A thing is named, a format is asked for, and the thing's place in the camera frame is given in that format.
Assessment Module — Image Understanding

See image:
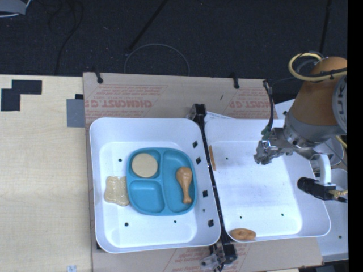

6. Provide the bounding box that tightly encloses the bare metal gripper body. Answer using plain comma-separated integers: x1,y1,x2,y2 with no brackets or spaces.
265,127,315,158

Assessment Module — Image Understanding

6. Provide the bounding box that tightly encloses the white plastic tray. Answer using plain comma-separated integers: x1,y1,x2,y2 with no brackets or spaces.
88,117,222,254
203,117,332,244

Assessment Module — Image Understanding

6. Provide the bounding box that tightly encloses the orange flat toy strip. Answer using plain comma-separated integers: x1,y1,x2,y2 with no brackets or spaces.
208,145,217,172

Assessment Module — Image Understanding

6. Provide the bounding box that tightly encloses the thin black rod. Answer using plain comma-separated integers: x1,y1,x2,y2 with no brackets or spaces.
197,114,231,247

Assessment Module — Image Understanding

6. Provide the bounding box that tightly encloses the brown toy chicken drumstick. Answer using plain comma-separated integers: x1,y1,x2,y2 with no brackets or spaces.
175,166,194,205

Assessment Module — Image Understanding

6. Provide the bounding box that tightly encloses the brown toy doughnut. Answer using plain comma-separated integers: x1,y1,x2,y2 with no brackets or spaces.
229,228,257,241

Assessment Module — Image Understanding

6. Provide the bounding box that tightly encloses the brown cardboard board red print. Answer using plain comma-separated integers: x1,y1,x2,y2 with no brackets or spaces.
82,71,324,272

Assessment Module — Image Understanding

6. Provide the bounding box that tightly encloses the round cream biscuit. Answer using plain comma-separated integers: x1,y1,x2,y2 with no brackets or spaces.
130,152,159,179

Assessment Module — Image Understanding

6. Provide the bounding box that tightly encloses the blue divided plate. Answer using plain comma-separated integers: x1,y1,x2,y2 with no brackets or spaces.
125,147,199,216

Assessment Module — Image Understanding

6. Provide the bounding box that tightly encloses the beige toy bread slice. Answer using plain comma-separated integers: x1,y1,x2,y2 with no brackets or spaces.
103,175,130,207

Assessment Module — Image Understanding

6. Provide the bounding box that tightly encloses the black cylinder on white bracket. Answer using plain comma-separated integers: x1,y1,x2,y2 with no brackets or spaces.
297,153,339,201

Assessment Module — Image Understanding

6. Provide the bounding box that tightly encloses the black block with thin wires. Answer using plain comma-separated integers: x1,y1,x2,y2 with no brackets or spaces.
220,243,238,265
189,103,207,122

